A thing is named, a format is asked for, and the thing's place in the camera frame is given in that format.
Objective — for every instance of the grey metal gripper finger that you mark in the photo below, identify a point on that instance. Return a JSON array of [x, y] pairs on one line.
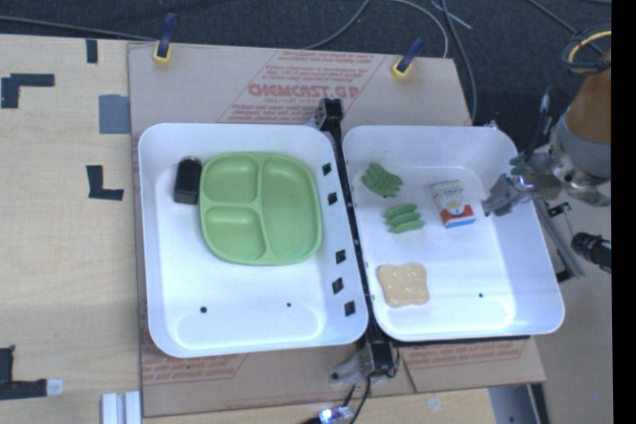
[[497, 205], [506, 185]]

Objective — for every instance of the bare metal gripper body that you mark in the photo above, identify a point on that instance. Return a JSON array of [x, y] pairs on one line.
[[561, 176]]

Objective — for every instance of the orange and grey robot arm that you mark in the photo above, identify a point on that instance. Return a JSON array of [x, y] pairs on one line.
[[591, 114]]

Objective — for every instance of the white, orange and blue carton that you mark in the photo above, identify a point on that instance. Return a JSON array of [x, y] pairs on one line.
[[452, 206]]

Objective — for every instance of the white plastic tray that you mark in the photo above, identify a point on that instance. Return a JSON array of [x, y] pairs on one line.
[[462, 273], [248, 303]]

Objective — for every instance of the beige toast slice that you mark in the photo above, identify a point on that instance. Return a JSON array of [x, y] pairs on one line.
[[402, 285]]

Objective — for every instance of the thin black rod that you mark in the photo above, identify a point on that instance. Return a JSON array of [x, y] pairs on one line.
[[354, 233]]

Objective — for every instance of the green divided plate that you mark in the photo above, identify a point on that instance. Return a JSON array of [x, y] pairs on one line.
[[288, 208]]

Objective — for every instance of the small black bottle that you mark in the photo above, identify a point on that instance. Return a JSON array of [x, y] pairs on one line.
[[187, 181]]

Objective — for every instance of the brown cardboard board, red print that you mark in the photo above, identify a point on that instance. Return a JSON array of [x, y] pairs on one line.
[[208, 84]]

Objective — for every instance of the black cylinder on white bracket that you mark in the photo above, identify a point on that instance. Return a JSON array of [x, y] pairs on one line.
[[592, 249]]

